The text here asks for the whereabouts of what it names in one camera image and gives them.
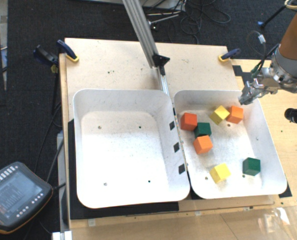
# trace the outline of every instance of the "white tray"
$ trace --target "white tray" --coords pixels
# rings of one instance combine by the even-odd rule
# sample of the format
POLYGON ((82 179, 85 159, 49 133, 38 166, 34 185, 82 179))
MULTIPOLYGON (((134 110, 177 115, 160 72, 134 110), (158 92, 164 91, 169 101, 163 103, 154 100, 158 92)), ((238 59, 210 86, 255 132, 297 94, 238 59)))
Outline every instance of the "white tray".
POLYGON ((84 206, 187 197, 190 183, 168 95, 161 90, 82 89, 73 97, 73 111, 77 196, 84 206))
POLYGON ((241 106, 240 91, 234 90, 182 90, 174 96, 178 121, 184 112, 197 114, 201 123, 210 123, 213 148, 197 155, 193 146, 194 132, 180 130, 191 186, 204 199, 277 195, 287 188, 287 180, 276 152, 259 100, 241 106), (239 123, 223 120, 216 125, 210 115, 218 106, 232 105, 244 109, 239 123), (260 173, 244 175, 242 163, 248 158, 260 160, 260 173), (215 183, 210 170, 226 163, 231 176, 215 183))

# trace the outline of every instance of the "orange cube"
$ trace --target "orange cube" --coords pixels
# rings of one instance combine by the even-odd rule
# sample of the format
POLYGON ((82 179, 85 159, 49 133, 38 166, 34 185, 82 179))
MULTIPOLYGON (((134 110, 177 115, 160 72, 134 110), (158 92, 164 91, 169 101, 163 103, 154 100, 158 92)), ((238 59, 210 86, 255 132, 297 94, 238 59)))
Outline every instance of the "orange cube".
POLYGON ((199 155, 209 152, 213 148, 213 143, 210 139, 210 136, 205 135, 197 137, 193 142, 193 146, 196 153, 199 155))
POLYGON ((226 121, 234 124, 238 124, 244 118, 244 109, 238 106, 231 106, 228 109, 229 116, 226 118, 226 121))
POLYGON ((185 112, 180 118, 180 128, 186 131, 194 131, 198 126, 198 116, 193 113, 185 112))

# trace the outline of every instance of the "cube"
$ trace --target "cube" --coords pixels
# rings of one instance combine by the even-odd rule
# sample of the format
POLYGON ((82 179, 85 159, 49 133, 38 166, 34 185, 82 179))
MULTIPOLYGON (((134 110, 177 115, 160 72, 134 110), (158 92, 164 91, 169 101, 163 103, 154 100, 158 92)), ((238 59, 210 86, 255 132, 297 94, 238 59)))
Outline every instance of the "cube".
POLYGON ((194 129, 195 138, 200 136, 211 136, 211 126, 208 122, 198 122, 197 127, 194 129))
POLYGON ((198 116, 193 113, 185 112, 180 118, 180 128, 186 131, 194 131, 198 126, 198 116))
POLYGON ((229 116, 226 118, 226 121, 234 124, 238 124, 243 120, 244 109, 238 106, 232 105, 229 109, 229 116))
POLYGON ((261 171, 261 160, 248 157, 243 161, 243 173, 251 176, 261 171))
POLYGON ((217 109, 214 110, 214 112, 209 116, 213 120, 214 123, 217 125, 222 122, 225 118, 229 116, 230 112, 220 105, 217 109))
POLYGON ((210 136, 200 136, 193 141, 193 146, 198 155, 207 153, 213 148, 213 143, 210 136))
POLYGON ((231 172, 226 163, 221 163, 213 167, 213 169, 210 170, 209 173, 216 184, 226 180, 231 175, 231 172))

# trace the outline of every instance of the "green block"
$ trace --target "green block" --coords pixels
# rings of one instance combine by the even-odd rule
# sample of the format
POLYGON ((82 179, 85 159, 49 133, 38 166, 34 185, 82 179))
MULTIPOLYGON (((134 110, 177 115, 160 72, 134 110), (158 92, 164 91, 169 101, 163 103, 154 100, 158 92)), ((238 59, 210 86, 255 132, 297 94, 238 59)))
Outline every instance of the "green block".
POLYGON ((194 129, 195 139, 200 136, 211 136, 211 125, 208 122, 198 122, 197 127, 194 129))
POLYGON ((261 160, 248 157, 243 161, 243 173, 251 176, 261 171, 261 160))

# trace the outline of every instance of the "yellow cube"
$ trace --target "yellow cube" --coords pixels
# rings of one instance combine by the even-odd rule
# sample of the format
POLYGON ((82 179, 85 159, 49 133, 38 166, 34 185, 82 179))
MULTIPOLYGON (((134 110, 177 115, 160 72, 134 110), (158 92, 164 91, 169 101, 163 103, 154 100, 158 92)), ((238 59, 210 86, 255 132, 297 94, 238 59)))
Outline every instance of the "yellow cube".
POLYGON ((214 110, 214 112, 209 116, 209 118, 211 118, 213 122, 218 125, 229 115, 230 115, 230 112, 225 107, 220 105, 217 109, 214 110))
POLYGON ((231 175, 229 168, 226 163, 221 163, 215 166, 212 170, 210 170, 210 175, 212 176, 215 183, 219 183, 221 181, 226 180, 227 177, 231 175))

